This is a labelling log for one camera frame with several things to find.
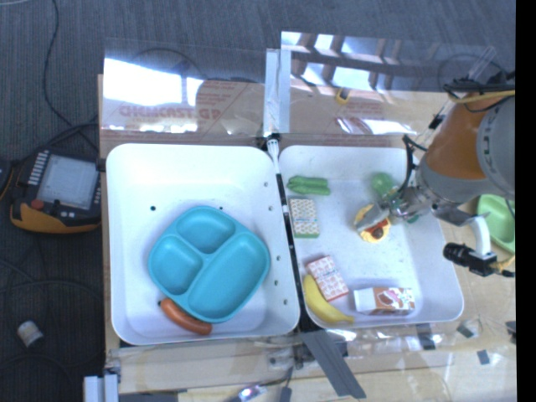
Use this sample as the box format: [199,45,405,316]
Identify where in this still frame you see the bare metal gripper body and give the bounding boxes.
[387,186,436,225]

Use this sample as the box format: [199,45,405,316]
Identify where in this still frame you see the yellow and red toy food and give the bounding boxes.
[353,203,393,244]

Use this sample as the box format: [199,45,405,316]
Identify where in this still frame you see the green pepper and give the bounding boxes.
[371,172,399,199]

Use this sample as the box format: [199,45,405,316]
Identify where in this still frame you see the white plastic tray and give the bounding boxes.
[278,144,465,331]
[105,142,302,347]

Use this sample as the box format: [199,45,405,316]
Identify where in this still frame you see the white carton orange green print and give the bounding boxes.
[288,198,321,240]

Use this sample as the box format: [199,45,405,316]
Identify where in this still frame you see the green pea pods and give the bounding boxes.
[286,175,332,197]

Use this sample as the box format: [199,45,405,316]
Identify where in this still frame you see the orange and white carton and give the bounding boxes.
[304,255,350,303]

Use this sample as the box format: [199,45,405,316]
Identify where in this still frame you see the white and brown carton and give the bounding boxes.
[353,286,417,317]

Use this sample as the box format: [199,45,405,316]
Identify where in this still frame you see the green divided plate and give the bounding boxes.
[477,193,516,255]

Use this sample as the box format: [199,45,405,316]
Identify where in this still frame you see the yellow banana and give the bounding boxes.
[302,273,356,326]

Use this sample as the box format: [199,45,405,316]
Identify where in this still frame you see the blue divided plate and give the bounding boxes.
[147,205,271,324]

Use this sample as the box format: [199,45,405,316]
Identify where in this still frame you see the brown cardboard board red print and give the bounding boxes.
[98,73,516,395]

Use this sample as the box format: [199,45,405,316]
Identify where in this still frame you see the orange sausage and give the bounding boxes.
[158,297,214,337]

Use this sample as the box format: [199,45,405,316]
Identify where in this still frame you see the small grey can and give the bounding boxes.
[16,320,44,348]

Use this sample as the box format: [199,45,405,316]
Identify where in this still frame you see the black cylinder on white bracket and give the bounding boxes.
[442,212,499,278]

